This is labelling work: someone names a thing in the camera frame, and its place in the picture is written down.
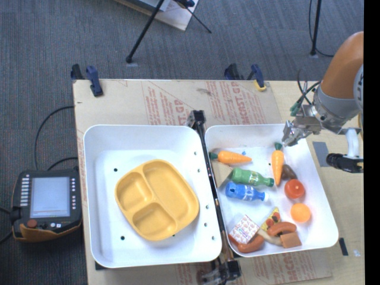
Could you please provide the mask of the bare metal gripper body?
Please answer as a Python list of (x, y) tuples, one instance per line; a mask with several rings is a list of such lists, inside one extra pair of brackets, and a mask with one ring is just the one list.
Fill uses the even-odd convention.
[(319, 134), (323, 129), (339, 133), (351, 114), (332, 112), (325, 106), (304, 104), (292, 121), (292, 129), (300, 135)]

